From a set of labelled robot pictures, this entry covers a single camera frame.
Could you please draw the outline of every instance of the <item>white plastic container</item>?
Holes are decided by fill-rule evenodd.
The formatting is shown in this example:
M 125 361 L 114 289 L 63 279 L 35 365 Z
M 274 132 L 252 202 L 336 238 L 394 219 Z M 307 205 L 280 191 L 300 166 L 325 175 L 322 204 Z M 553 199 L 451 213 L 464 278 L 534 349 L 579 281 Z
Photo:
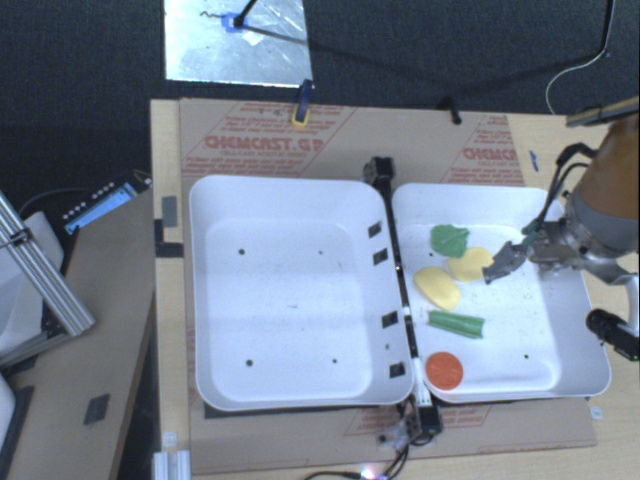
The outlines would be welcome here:
M 420 357 L 447 351 L 462 383 L 427 386 L 453 403 L 588 396 L 609 365 L 585 326 L 579 272 L 543 279 L 526 264 L 486 286 L 461 285 L 456 311 L 485 318 L 472 340 L 429 327 L 433 309 L 413 286 L 445 266 L 430 229 L 470 230 L 492 253 L 539 212 L 537 189 L 410 184 L 393 198 Z M 398 277 L 380 195 L 353 181 L 210 176 L 190 195 L 196 381 L 226 411 L 384 405 L 411 392 L 414 375 Z M 550 218 L 561 214 L 554 206 Z

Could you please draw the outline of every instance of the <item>metal plate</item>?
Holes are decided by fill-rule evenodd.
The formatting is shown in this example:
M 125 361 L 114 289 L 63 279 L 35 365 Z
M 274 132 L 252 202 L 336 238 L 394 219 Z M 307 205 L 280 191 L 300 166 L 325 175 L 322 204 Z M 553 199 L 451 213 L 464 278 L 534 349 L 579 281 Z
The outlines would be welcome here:
M 302 0 L 258 0 L 242 31 L 223 26 L 249 0 L 165 0 L 169 80 L 298 87 L 312 80 Z

